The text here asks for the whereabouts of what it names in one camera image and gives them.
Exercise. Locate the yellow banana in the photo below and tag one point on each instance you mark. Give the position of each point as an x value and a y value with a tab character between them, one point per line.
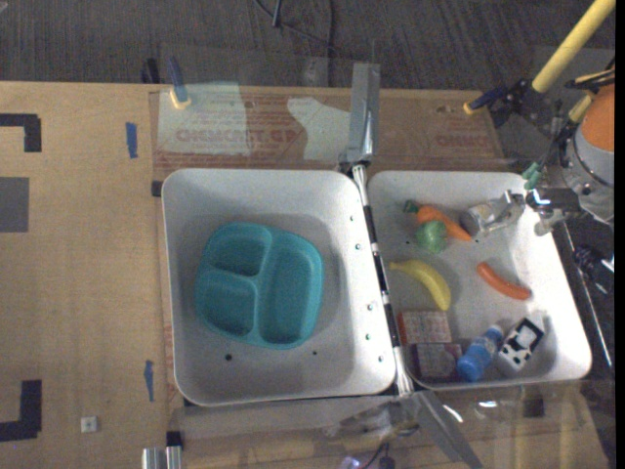
432	281

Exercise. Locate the red and white packet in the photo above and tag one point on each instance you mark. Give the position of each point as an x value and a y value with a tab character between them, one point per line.
425	327

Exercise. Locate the dark red packet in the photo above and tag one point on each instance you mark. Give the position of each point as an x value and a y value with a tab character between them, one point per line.
437	359

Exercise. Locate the orange carrot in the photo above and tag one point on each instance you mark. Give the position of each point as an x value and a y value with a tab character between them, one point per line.
442	219

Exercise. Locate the black and white carton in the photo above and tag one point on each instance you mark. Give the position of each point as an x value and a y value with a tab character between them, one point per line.
521	345

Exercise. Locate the green broccoli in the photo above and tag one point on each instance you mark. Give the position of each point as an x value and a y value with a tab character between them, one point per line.
432	237

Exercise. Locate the teal divided plate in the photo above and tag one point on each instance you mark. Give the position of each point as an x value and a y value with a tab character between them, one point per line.
288	291

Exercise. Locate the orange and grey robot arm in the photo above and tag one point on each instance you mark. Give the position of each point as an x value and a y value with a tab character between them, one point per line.
598	130

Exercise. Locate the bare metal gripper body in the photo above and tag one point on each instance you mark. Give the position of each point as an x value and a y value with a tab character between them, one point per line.
561	200

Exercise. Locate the brown cardboard board red print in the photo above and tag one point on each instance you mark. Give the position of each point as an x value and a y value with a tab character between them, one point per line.
415	132

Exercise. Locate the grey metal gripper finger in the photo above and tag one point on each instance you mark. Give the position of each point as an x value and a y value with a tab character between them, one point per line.
510	205
481	218

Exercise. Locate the white plastic tray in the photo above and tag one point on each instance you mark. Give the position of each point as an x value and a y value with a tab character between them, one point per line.
273	374
547	311

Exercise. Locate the blue plastic bottle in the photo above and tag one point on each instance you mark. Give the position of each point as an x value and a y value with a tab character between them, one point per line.
476	357

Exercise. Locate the orange sausage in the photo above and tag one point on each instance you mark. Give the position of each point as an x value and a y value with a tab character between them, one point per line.
503	284

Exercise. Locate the thin black and white rod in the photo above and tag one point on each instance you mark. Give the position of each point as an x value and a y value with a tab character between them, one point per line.
375	247

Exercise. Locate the small white square piece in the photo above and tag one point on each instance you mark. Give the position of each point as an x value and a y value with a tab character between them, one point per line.
89	424

